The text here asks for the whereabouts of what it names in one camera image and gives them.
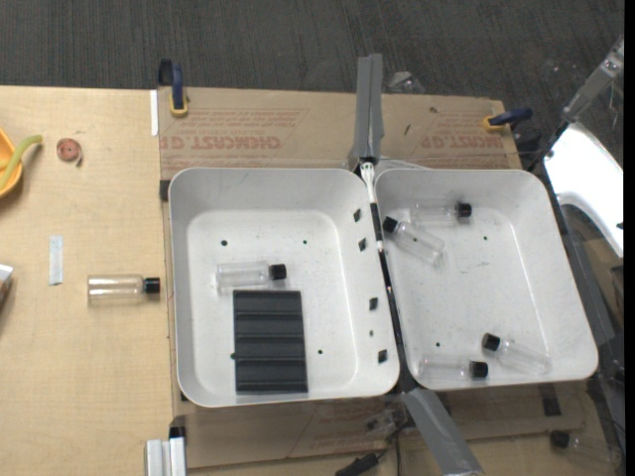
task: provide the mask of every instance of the orange bowl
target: orange bowl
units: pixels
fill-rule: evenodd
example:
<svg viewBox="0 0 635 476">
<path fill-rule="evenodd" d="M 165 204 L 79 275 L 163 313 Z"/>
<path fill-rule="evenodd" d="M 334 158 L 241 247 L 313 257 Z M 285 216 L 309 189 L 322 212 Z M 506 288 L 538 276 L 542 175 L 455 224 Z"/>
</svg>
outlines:
<svg viewBox="0 0 635 476">
<path fill-rule="evenodd" d="M 16 149 L 13 146 L 13 143 L 11 143 L 11 140 L 7 137 L 4 131 L 0 129 L 0 164 L 9 161 L 13 156 L 15 150 Z M 0 176 L 2 176 L 3 173 L 4 168 L 0 169 Z M 13 170 L 11 176 L 9 177 L 9 181 L 7 181 L 7 184 L 4 185 L 4 188 L 0 190 L 0 197 L 3 197 L 11 192 L 11 190 L 13 190 L 13 187 L 18 184 L 21 176 L 22 161 L 20 161 L 20 163 L 18 163 L 18 166 L 16 166 L 16 169 Z"/>
</svg>

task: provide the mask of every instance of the white tray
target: white tray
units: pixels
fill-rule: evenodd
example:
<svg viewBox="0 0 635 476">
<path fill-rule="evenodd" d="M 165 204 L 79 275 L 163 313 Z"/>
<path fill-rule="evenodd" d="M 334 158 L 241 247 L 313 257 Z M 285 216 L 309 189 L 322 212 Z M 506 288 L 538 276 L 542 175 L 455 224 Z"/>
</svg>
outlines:
<svg viewBox="0 0 635 476">
<path fill-rule="evenodd" d="M 380 396 L 394 387 L 399 360 L 358 177 L 343 170 L 191 169 L 172 180 L 170 213 L 178 376 L 188 399 L 215 408 Z M 282 287 L 302 293 L 306 394 L 235 392 L 232 296 L 216 289 L 213 275 L 219 263 L 259 260 L 286 264 Z M 371 298 L 378 298 L 374 310 Z M 380 363 L 383 350 L 388 358 Z"/>
<path fill-rule="evenodd" d="M 385 245 L 411 373 L 426 388 L 452 390 L 584 379 L 597 349 L 544 186 L 521 171 L 390 170 L 378 176 L 382 217 L 408 219 L 413 200 L 472 204 L 469 223 L 436 225 L 443 262 L 431 267 Z M 553 368 L 531 375 L 485 359 L 485 332 L 546 351 Z M 488 362 L 485 381 L 431 381 L 421 358 L 473 357 Z"/>
</svg>

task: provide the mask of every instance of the clear plastic bottle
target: clear plastic bottle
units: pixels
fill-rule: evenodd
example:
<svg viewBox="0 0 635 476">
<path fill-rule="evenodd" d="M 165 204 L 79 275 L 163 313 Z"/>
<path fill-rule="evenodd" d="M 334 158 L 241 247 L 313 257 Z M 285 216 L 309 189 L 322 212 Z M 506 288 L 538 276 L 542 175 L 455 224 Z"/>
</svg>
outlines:
<svg viewBox="0 0 635 476">
<path fill-rule="evenodd" d="M 617 446 L 586 432 L 554 430 L 550 433 L 550 441 L 552 447 L 571 462 L 614 469 L 622 462 L 622 452 Z"/>
<path fill-rule="evenodd" d="M 384 219 L 382 227 L 397 245 L 427 263 L 436 265 L 441 260 L 445 246 L 445 241 L 441 238 L 413 226 L 410 222 L 398 222 L 391 217 Z"/>
<path fill-rule="evenodd" d="M 472 215 L 472 205 L 466 202 L 445 204 L 439 201 L 417 201 L 410 207 L 410 221 L 417 226 L 454 225 Z"/>
<path fill-rule="evenodd" d="M 424 356 L 419 362 L 419 377 L 443 381 L 469 381 L 485 379 L 489 373 L 487 363 L 462 356 L 438 354 Z"/>
<path fill-rule="evenodd" d="M 500 338 L 491 333 L 485 333 L 482 346 L 485 354 L 494 356 L 501 365 L 521 372 L 543 375 L 552 369 L 552 360 L 549 355 L 517 344 L 510 338 Z"/>
<path fill-rule="evenodd" d="M 88 301 L 90 303 L 143 300 L 146 295 L 161 292 L 161 279 L 145 279 L 141 275 L 91 275 L 88 277 Z"/>
<path fill-rule="evenodd" d="M 253 263 L 225 263 L 216 267 L 216 285 L 222 288 L 260 286 L 287 277 L 285 265 L 269 265 L 265 261 Z"/>
</svg>

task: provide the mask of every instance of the black ribbed tray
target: black ribbed tray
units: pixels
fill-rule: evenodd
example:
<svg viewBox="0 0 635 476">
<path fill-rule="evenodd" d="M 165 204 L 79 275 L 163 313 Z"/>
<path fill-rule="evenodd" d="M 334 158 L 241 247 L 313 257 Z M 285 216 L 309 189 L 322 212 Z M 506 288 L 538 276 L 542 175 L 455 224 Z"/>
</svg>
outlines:
<svg viewBox="0 0 635 476">
<path fill-rule="evenodd" d="M 238 393 L 305 393 L 307 358 L 299 291 L 234 291 Z"/>
</svg>

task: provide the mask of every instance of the yellow clamp pad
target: yellow clamp pad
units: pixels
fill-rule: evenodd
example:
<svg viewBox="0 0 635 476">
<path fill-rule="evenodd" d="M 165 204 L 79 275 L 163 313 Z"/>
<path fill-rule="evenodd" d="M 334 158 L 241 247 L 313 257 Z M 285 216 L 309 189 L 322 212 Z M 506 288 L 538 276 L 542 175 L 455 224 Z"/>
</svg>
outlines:
<svg viewBox="0 0 635 476">
<path fill-rule="evenodd" d="M 170 97 L 170 114 L 175 118 L 182 118 L 188 114 L 188 98 L 183 94 L 183 109 L 175 108 L 175 101 L 172 99 L 172 93 Z"/>
<path fill-rule="evenodd" d="M 504 125 L 490 125 L 489 120 L 491 118 L 492 118 L 491 116 L 486 116 L 485 118 L 483 118 L 483 121 L 481 123 L 483 124 L 483 127 L 485 128 L 485 130 L 487 132 L 503 132 L 503 130 L 505 130 L 505 126 Z"/>
</svg>

